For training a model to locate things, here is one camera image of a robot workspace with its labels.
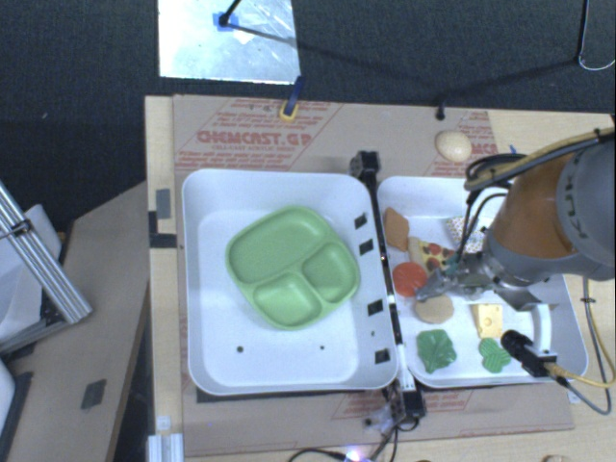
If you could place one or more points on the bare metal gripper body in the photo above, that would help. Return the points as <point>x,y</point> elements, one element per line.
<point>469,279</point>

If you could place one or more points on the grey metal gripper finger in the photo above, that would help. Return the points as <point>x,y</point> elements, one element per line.
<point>428,290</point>
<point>440,274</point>

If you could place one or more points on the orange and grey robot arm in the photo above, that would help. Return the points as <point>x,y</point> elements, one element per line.
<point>544,224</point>

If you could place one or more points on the tan round biscuit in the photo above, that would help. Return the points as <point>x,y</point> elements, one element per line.
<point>435,311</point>

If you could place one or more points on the red tomato slice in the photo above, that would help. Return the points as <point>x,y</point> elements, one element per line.
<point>408,277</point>

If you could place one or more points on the pizza slice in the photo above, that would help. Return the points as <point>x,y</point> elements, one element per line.
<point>426,253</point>

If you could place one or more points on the yellow cheese wedge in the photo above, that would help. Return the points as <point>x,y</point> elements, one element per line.
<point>488,320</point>

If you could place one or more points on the patterned colourful packet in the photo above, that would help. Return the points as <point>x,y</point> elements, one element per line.
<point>457,229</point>

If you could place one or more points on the thin black and white rod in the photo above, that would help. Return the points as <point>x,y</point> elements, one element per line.
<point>385,267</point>

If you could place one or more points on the green lettuce leaf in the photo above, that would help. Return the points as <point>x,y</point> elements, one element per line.
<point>435,351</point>

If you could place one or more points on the orange bread slice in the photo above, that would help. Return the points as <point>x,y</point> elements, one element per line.
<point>395,229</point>

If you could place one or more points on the white plastic tray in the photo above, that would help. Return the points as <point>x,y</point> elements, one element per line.
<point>216,354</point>
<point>462,354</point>

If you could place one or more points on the green ridged pickle slice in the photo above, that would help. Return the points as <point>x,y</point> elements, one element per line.
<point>493,356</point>

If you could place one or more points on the beige egg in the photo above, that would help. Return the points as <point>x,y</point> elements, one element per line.
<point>453,146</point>

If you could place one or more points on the green divided plate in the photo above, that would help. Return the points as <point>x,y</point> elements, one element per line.
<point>284,263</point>

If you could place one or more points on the brown cardboard board red print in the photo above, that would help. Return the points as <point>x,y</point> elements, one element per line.
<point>269,128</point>

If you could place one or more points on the black cylinder on white bracket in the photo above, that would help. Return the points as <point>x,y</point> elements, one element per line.
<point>522,347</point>

